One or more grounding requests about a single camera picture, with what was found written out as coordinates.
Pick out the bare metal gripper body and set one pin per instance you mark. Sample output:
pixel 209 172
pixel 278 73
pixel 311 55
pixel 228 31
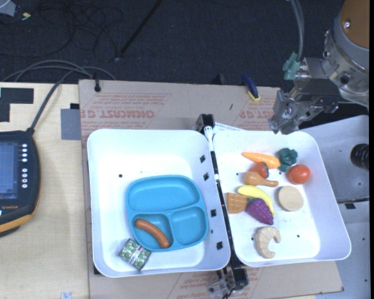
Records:
pixel 318 81

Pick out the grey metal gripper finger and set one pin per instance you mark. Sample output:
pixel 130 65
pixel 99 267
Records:
pixel 294 118
pixel 277 114

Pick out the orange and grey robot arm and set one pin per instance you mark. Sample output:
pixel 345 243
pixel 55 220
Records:
pixel 356 14

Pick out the green toy broccoli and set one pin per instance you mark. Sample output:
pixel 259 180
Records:
pixel 287 157

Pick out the orange toy carrot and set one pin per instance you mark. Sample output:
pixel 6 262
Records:
pixel 261 159

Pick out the red toy tomato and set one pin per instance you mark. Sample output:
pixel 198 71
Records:
pixel 299 174

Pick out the red-orange toy pepper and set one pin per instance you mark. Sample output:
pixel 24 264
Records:
pixel 261 168

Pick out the tan toy chicken drumstick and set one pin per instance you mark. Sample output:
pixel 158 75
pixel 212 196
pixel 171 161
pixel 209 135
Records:
pixel 254 178

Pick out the round beige toy biscuit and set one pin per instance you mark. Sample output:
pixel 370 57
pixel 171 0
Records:
pixel 290 198

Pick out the yellow banana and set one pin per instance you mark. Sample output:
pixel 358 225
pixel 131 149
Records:
pixel 255 192

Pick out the thin black and white rod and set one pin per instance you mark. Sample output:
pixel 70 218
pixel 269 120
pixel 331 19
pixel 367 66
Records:
pixel 215 167

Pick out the orange toy waffle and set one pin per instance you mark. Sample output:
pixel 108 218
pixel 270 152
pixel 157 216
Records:
pixel 235 203

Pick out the purple toy grapes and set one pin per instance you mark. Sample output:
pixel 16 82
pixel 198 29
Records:
pixel 260 212

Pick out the brown cardboard board, red print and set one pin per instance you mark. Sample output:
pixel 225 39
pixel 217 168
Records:
pixel 174 107

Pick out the white plastic tray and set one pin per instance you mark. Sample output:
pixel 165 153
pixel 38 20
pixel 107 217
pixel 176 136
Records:
pixel 311 229
pixel 112 154

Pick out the beige toy croissant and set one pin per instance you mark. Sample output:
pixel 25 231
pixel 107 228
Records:
pixel 263 241

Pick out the blue divided plate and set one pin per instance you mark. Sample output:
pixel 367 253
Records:
pixel 162 195

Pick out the orange-brown toy sausage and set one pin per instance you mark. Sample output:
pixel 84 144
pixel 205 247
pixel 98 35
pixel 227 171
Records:
pixel 152 231

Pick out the green apple-print can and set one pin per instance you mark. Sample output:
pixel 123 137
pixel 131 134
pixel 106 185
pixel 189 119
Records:
pixel 134 254

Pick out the black cylinder on white bracket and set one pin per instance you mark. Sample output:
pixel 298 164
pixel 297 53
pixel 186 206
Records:
pixel 360 156

